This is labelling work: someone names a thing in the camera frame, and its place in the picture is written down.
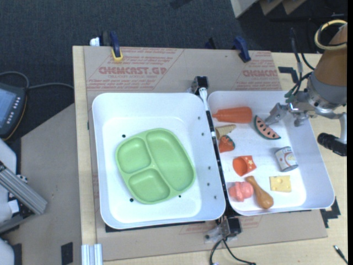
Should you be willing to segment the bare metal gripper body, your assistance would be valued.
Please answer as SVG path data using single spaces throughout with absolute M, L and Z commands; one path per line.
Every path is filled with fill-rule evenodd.
M 297 93 L 286 93 L 287 110 L 297 119 L 308 119 L 322 116 L 328 119 L 340 119 L 344 113 L 334 110 L 346 104 L 347 90 L 324 91 L 323 94 L 315 90 L 303 90 Z

